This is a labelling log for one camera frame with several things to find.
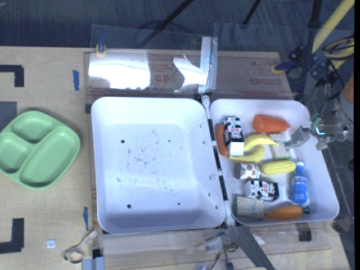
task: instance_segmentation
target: wooden table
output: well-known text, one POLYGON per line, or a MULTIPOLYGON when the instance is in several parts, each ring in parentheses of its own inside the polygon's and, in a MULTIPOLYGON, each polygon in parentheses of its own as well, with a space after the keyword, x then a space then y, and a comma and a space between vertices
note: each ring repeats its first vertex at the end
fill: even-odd
MULTIPOLYGON (((25 87, 14 87, 13 73, 0 73, 0 101, 16 101, 17 113, 40 110, 61 120, 79 134, 80 152, 65 175, 47 190, 29 190, 0 175, 0 242, 10 241, 13 218, 24 218, 25 240, 21 252, 0 254, 0 269, 80 269, 63 259, 66 249, 81 242, 86 231, 83 210, 89 211, 92 229, 91 160, 89 158, 88 114, 86 104, 84 54, 86 48, 0 47, 0 64, 22 65, 25 87), (76 91, 73 70, 79 72, 76 91), (47 248, 47 240, 56 239, 55 248, 47 248)), ((349 269, 339 235, 327 223, 323 228, 327 249, 299 253, 271 253, 276 269, 349 269)), ((92 254, 92 244, 84 249, 92 254)), ((254 267, 246 257, 232 260, 235 268, 254 267)), ((192 269, 194 264, 185 264, 192 269)), ((162 269, 177 269, 176 265, 162 269)), ((221 269, 218 263, 214 269, 221 269)))

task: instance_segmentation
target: cow print carton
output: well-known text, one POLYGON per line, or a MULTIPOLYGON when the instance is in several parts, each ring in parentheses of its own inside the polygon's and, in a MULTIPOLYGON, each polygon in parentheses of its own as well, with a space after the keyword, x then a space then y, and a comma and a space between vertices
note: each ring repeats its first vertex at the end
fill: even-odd
POLYGON ((261 180, 248 180, 244 184, 245 197, 252 197, 264 201, 275 201, 280 197, 277 183, 261 180))
POLYGON ((240 118, 226 117, 223 120, 225 145, 231 156, 244 154, 244 136, 240 125, 240 118))

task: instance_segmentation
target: blue bottle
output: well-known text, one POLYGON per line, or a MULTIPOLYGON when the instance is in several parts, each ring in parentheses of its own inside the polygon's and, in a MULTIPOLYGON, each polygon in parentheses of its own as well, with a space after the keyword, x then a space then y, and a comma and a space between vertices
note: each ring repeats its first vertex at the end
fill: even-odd
POLYGON ((291 200, 297 204, 303 204, 308 201, 307 178, 304 173, 304 163, 297 162, 296 174, 292 178, 291 200))

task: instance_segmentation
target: toy can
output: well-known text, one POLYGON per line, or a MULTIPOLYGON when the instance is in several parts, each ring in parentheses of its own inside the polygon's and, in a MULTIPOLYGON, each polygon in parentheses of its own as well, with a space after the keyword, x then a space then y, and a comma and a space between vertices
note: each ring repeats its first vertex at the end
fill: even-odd
POLYGON ((234 174, 236 179, 259 179, 260 165, 256 163, 236 163, 234 167, 234 174))

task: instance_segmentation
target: toy carrot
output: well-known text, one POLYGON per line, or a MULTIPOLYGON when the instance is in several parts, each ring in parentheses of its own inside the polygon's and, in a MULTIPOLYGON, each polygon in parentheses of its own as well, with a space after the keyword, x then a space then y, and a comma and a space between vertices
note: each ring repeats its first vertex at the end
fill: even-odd
POLYGON ((290 125, 285 120, 263 114, 256 115, 253 120, 253 128, 257 132, 279 133, 289 127, 290 125))
POLYGON ((297 205, 290 205, 266 212, 265 216, 276 219, 298 219, 303 213, 309 214, 310 208, 301 208, 297 205))

